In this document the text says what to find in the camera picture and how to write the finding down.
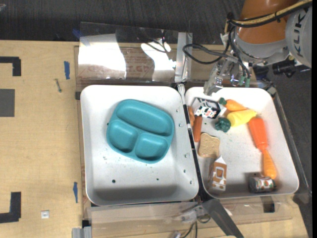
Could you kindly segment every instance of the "wooden surface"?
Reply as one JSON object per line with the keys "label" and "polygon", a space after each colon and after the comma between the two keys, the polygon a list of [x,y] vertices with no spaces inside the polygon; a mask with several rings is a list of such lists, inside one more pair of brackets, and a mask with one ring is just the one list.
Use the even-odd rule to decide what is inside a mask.
{"label": "wooden surface", "polygon": [[[0,56],[22,60],[22,76],[0,63],[0,88],[15,89],[15,117],[0,118],[0,213],[9,211],[10,193],[21,191],[19,222],[0,224],[0,237],[71,237],[83,216],[81,164],[75,93],[76,42],[0,41]],[[70,63],[65,78],[64,61]],[[54,79],[58,78],[59,93]],[[78,203],[73,192],[78,184]],[[298,206],[290,200],[290,218],[238,225],[247,237],[305,238]],[[41,211],[50,217],[41,219]],[[199,229],[199,238],[221,237],[220,228]],[[171,233],[133,236],[169,238]]]}

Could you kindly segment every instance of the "green toy vegetable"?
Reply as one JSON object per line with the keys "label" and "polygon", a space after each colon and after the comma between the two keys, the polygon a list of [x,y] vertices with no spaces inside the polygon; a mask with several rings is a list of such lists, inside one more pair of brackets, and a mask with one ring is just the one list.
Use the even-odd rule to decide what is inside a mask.
{"label": "green toy vegetable", "polygon": [[228,132],[231,127],[231,122],[224,117],[220,117],[215,123],[216,130],[222,130],[223,132]]}

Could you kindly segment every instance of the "black square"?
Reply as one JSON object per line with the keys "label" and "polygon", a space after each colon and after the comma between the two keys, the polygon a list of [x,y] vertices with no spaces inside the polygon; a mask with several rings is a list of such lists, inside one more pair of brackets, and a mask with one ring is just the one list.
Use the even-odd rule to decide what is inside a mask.
{"label": "black square", "polygon": [[0,89],[0,117],[14,117],[14,89]]}

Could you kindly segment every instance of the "blue plate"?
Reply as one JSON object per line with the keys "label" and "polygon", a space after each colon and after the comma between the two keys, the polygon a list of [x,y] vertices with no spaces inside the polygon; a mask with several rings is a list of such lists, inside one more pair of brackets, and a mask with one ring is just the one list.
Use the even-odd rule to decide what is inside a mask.
{"label": "blue plate", "polygon": [[173,135],[174,121],[168,113],[137,100],[117,105],[106,132],[114,151],[145,163],[164,158]]}

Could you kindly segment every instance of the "soda can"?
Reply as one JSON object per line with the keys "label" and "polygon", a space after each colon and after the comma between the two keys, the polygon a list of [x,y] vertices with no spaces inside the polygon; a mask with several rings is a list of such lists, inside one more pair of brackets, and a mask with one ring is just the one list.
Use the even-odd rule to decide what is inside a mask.
{"label": "soda can", "polygon": [[262,193],[274,191],[276,184],[270,177],[250,177],[248,187],[251,193]]}

